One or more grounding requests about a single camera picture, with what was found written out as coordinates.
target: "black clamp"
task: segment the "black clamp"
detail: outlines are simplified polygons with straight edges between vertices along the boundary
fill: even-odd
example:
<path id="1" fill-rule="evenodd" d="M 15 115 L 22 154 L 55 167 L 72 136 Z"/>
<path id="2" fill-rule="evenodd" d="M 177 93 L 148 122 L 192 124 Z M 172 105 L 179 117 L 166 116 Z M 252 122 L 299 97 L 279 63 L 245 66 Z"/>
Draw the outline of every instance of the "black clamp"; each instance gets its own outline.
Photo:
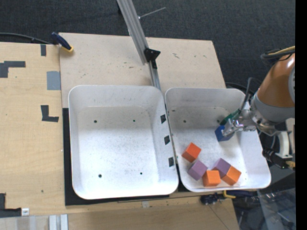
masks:
<path id="1" fill-rule="evenodd" d="M 157 64 L 155 62 L 155 59 L 157 59 L 160 53 L 161 51 L 150 49 L 150 48 L 146 48 L 144 50 L 144 54 L 145 54 L 147 62 L 151 61 L 154 69 L 157 69 Z"/>

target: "orange block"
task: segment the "orange block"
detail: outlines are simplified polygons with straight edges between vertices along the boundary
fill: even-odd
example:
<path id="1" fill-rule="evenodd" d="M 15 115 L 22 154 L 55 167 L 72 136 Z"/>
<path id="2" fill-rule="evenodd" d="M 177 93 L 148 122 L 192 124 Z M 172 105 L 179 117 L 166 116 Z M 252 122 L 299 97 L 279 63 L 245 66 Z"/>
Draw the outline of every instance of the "orange block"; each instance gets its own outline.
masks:
<path id="1" fill-rule="evenodd" d="M 201 149 L 196 146 L 194 143 L 190 143 L 187 149 L 183 152 L 182 156 L 188 160 L 189 162 L 193 162 L 197 159 L 198 155 L 200 154 Z"/>
<path id="2" fill-rule="evenodd" d="M 202 177 L 202 183 L 204 186 L 217 186 L 221 183 L 220 173 L 218 171 L 207 170 Z"/>
<path id="3" fill-rule="evenodd" d="M 233 166 L 230 166 L 227 174 L 222 177 L 222 180 L 232 186 L 239 180 L 240 175 L 241 172 L 239 170 Z"/>

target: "white tray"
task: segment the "white tray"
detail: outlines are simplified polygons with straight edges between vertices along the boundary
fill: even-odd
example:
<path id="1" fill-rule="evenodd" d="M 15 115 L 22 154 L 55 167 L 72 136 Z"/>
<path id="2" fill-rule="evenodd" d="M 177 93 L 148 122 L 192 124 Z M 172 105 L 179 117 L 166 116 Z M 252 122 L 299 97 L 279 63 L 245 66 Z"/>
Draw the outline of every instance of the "white tray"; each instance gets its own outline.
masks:
<path id="1" fill-rule="evenodd" d="M 162 93 L 80 85 L 69 93 L 72 186 L 84 199 L 168 195 L 178 186 Z"/>
<path id="2" fill-rule="evenodd" d="M 265 188 L 271 182 L 271 174 L 257 134 L 239 132 L 229 141 L 218 142 L 214 131 L 219 122 L 242 103 L 244 94 L 236 89 L 172 88 L 165 94 L 174 148 L 177 155 L 180 178 L 192 192 L 216 190 Z M 181 157 L 190 142 L 199 146 L 199 155 L 205 165 L 212 168 L 219 158 L 225 159 L 242 174 L 238 182 L 229 186 L 221 182 L 216 187 L 204 187 L 202 180 L 195 181 L 187 171 L 191 166 Z"/>

